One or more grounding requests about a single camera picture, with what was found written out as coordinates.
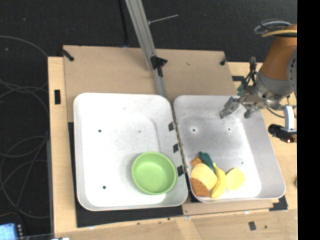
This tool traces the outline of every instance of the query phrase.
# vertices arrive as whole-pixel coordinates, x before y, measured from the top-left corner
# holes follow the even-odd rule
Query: yellow banana
[[[221,170],[219,167],[217,167],[215,162],[213,163],[213,167],[214,167],[215,175],[217,177],[217,182],[211,191],[211,197],[217,198],[225,192],[227,180],[226,180],[226,173],[223,170]]]

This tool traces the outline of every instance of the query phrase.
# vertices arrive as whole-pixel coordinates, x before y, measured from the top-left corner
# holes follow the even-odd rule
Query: toy kitchen sink
[[[190,162],[210,154],[221,169],[238,167],[245,182],[202,203],[277,199],[285,193],[261,112],[248,119],[240,106],[220,118],[230,96],[181,95],[173,105],[160,95],[82,93],[73,103],[77,198],[90,211],[175,207],[188,197]],[[131,167],[144,152],[166,155],[176,168],[176,183],[167,193],[143,193]]]

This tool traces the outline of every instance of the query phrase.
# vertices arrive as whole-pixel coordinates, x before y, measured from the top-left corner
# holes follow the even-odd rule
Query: wooden table
[[[131,86],[125,89],[132,93],[156,93],[153,74],[145,71],[142,52],[138,48],[64,46],[75,57],[74,64],[66,57],[48,58],[50,135],[51,135],[51,182],[53,204],[53,232],[55,237],[71,239],[297,239],[298,198],[295,180],[297,178],[297,144],[287,144],[270,137],[285,183],[287,210],[269,211],[278,200],[245,201],[241,204],[194,206],[187,201],[184,216],[155,218],[140,221],[124,221],[94,227],[77,227],[75,196],[70,159],[68,122],[72,121],[72,102],[78,92],[122,92],[119,67],[128,69],[122,81]],[[168,59],[163,68],[168,99],[172,101],[180,94],[234,95],[239,82],[231,76],[245,76],[249,63],[228,62],[220,65],[223,52],[157,50],[157,55]],[[107,84],[92,85],[90,77],[113,72]],[[134,77],[142,78],[146,85],[137,91]],[[59,90],[60,100],[55,93]],[[266,127],[270,124],[283,125],[283,119],[262,110]]]

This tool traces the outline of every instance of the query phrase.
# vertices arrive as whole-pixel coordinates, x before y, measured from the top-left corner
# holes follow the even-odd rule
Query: wooden board
[[[211,215],[136,222],[117,227],[93,227],[55,234],[56,238],[77,240],[297,240],[298,211]]]
[[[140,48],[63,47],[67,118],[73,122],[73,101],[86,92],[157,94],[154,74],[147,69]],[[236,93],[223,51],[157,49],[168,60],[162,68],[170,102],[179,95],[233,95]]]

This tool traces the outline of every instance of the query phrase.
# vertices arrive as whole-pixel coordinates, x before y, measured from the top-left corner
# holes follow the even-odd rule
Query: metal bracket
[[[240,99],[239,98],[233,98],[232,96],[229,98],[229,100],[224,105],[224,109],[220,111],[219,115],[220,118],[224,118],[228,115],[231,115],[234,111],[237,110],[237,108],[240,105]]]
[[[167,63],[168,61],[166,59],[163,58],[159,58],[157,56],[152,56],[151,57],[151,64],[153,69],[157,69],[158,72],[158,76],[159,77],[163,77],[164,74],[162,72],[162,67]]]
[[[295,129],[295,113],[294,109],[291,105],[285,105],[283,107],[284,113],[284,128],[283,130],[288,133],[296,133],[297,130]]]
[[[156,23],[156,22],[162,22],[162,21],[165,21],[165,20],[169,20],[169,19],[172,19],[172,18],[175,18],[175,17],[178,17],[179,15],[176,14],[176,15],[172,15],[172,16],[168,16],[168,17],[164,17],[164,18],[158,18],[158,19],[155,19],[155,20],[148,20],[148,24],[149,26],[152,24],[152,23]]]

